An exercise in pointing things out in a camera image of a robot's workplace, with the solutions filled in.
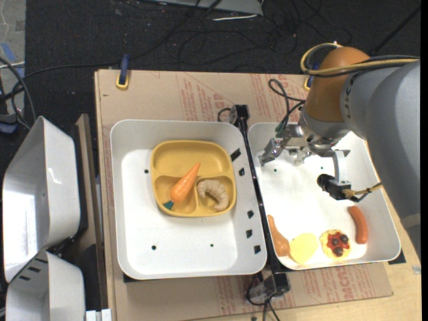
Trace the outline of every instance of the toy carrot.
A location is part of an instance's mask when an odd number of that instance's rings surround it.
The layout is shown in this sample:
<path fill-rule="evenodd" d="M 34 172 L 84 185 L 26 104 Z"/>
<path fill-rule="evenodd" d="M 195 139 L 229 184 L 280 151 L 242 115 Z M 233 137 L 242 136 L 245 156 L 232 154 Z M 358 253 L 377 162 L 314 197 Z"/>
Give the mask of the toy carrot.
<path fill-rule="evenodd" d="M 171 210 L 174 203 L 180 203 L 181 201 L 184 201 L 192 189 L 193 183 L 195 183 L 200 166 L 201 163 L 196 163 L 193 168 L 187 171 L 187 173 L 180 178 L 180 181 L 175 183 L 173 189 L 169 193 L 171 200 L 163 204 L 165 208 Z"/>

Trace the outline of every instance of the yellow plate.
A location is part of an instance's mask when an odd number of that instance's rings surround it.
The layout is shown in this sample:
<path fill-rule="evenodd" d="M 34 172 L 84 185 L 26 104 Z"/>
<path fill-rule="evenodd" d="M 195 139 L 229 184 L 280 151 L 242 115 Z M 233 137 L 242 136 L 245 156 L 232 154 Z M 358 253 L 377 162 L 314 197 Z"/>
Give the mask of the yellow plate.
<path fill-rule="evenodd" d="M 195 163 L 200 162 L 193 189 L 186 199 L 174 203 L 167 209 L 164 203 L 171 200 L 169 193 L 177 181 Z M 170 140 L 158 144 L 152 151 L 150 171 L 154 197 L 161 211 L 175 217 L 209 217 L 221 215 L 230 211 L 236 202 L 236 184 L 233 166 L 229 154 L 214 142 L 202 140 Z M 217 180 L 225 185 L 229 195 L 229 206 L 216 211 L 217 204 L 209 194 L 200 198 L 197 194 L 197 184 L 205 179 Z"/>

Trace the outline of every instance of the white plastic container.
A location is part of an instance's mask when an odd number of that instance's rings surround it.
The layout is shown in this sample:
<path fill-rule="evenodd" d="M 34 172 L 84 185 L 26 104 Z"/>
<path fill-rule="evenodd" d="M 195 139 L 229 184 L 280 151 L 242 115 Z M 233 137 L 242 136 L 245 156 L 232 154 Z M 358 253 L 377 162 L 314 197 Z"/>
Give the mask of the white plastic container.
<path fill-rule="evenodd" d="M 237 198 L 214 217 L 175 217 L 156 205 L 150 157 L 168 140 L 205 140 L 232 161 Z M 267 254 L 240 131 L 222 122 L 123 120 L 110 133 L 118 262 L 136 280 L 254 274 Z"/>
<path fill-rule="evenodd" d="M 41 249 L 80 223 L 74 141 L 40 116 L 3 179 L 3 265 L 10 282 Z"/>
<path fill-rule="evenodd" d="M 80 269 L 40 251 L 9 284 L 6 321 L 82 321 L 85 290 Z"/>
<path fill-rule="evenodd" d="M 352 247 L 349 256 L 342 260 L 327 257 L 320 245 L 304 264 L 296 263 L 289 256 L 278 257 L 279 261 L 292 270 L 306 270 L 395 259 L 400 254 L 401 244 L 382 190 L 373 191 L 358 203 L 333 199 L 317 183 L 320 174 L 334 176 L 332 158 L 312 155 L 304 164 L 296 166 L 295 156 L 283 150 L 277 159 L 260 165 L 258 156 L 275 135 L 277 125 L 258 123 L 248 130 L 266 214 L 274 217 L 276 228 L 288 241 L 303 233 L 313 233 L 319 238 L 325 231 L 339 229 L 347 234 Z M 361 138 L 350 132 L 334 149 L 350 150 L 345 157 L 345 179 L 352 183 L 352 189 L 359 191 L 378 183 Z M 348 207 L 353 205 L 361 209 L 368 224 L 368 241 L 363 245 L 355 242 L 356 225 L 348 212 Z"/>

